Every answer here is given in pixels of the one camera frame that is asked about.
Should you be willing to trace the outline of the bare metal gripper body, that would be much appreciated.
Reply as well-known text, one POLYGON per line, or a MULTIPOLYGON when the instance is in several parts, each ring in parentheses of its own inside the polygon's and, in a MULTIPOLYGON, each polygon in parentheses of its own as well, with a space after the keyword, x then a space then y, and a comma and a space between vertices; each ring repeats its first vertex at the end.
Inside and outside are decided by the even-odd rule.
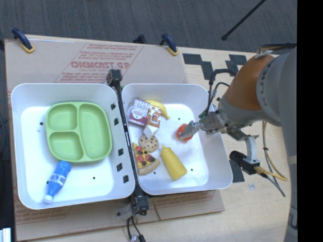
POLYGON ((225 122, 221 119, 218 110, 209 111, 208 113, 203 111, 199 115, 199 128, 205 131, 207 136, 212 136, 215 133, 225 134, 227 132, 225 122))

